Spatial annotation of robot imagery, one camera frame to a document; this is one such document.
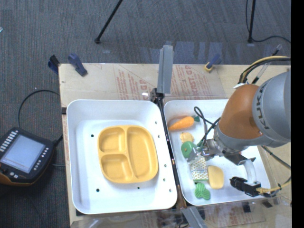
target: yellow plate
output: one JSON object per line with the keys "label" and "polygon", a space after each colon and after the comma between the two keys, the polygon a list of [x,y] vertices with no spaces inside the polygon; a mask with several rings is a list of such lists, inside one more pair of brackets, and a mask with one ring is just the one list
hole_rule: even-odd
{"label": "yellow plate", "polygon": [[158,171],[153,137],[141,126],[103,129],[98,136],[98,155],[102,173],[112,182],[148,181]]}

